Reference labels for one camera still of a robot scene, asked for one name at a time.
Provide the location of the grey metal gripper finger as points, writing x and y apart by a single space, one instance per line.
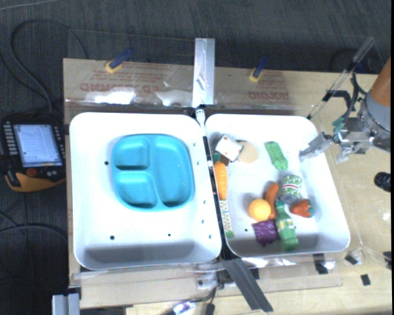
316 146
344 152

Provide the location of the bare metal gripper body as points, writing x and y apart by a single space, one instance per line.
358 133

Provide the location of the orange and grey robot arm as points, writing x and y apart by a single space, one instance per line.
379 87

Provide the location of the green toy vegetable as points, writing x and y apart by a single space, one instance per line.
276 156

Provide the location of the green and white can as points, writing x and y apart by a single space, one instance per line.
291 187

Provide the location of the brown board with red print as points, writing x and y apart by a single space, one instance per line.
364 208

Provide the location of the white plastic tray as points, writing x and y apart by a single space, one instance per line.
318 208
138 238

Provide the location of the small orange and green carrot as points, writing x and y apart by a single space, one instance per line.
302 208

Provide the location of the orange sausage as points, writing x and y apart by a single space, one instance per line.
271 194

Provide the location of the beige round biscuit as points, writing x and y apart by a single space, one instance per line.
249 153

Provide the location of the yellow orange ball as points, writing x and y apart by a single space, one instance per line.
259 209

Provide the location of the green bottle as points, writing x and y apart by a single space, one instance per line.
286 228

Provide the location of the white carton with red dots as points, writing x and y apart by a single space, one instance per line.
228 147

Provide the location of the purple grapes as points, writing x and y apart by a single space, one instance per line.
265 232

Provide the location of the white and green packet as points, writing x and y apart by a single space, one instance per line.
226 220

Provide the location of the blue divided plate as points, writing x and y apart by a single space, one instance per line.
170 166

